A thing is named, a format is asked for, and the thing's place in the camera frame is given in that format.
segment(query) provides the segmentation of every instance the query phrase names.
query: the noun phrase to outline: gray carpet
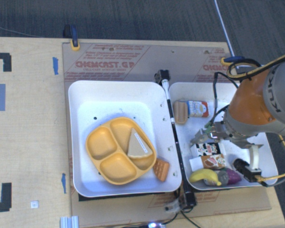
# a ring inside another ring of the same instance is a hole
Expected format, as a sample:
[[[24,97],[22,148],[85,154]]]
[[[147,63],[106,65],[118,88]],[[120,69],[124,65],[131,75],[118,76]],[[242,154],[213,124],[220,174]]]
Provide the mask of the gray carpet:
[[[217,0],[235,55],[265,64],[285,54],[285,0]],[[226,41],[214,0],[0,0],[0,37]],[[268,134],[285,171],[285,152]],[[285,182],[276,186],[285,216]]]

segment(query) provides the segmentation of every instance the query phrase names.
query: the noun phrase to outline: yellow divided plate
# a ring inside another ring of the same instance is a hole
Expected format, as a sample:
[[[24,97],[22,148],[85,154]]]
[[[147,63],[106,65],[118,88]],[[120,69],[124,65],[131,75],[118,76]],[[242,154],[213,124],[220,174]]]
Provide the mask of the yellow divided plate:
[[[133,128],[150,147],[151,155],[141,158],[127,156]],[[127,117],[117,117],[97,127],[88,135],[85,143],[86,150],[100,174],[115,185],[126,184],[139,178],[156,162],[156,150],[151,141],[140,126]]]

